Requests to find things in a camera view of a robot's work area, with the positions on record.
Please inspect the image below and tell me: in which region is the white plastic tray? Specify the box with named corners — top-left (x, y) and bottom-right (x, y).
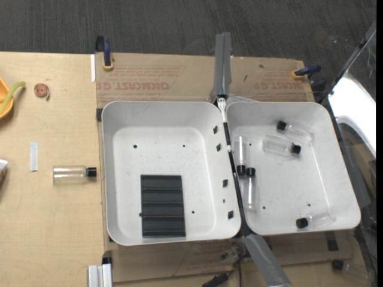
top-left (225, 101), bottom-right (362, 237)
top-left (101, 100), bottom-right (242, 247)

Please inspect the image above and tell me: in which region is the thin black and white rod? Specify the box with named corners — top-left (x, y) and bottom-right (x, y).
top-left (217, 97), bottom-right (250, 236)

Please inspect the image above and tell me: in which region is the clear plastic bottle black cap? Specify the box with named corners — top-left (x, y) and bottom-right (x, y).
top-left (242, 167), bottom-right (259, 212)
top-left (233, 135), bottom-right (251, 176)
top-left (262, 135), bottom-right (302, 156)
top-left (276, 120), bottom-right (315, 144)
top-left (332, 259), bottom-right (372, 281)
top-left (296, 208), bottom-right (338, 230)
top-left (53, 165), bottom-right (98, 185)

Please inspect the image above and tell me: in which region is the brown cardboard board red print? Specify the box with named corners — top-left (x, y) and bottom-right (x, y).
top-left (95, 51), bottom-right (352, 283)

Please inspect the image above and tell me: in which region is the black ribbed rack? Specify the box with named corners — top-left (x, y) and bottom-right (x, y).
top-left (140, 174), bottom-right (187, 238)

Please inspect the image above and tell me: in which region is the pink round disc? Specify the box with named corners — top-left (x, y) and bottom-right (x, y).
top-left (34, 83), bottom-right (50, 99)

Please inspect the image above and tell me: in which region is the yellow-green bent tube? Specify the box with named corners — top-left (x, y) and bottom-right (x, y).
top-left (0, 81), bottom-right (27, 115)

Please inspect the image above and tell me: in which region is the orange bowl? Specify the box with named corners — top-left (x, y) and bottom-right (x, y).
top-left (0, 77), bottom-right (15, 120)

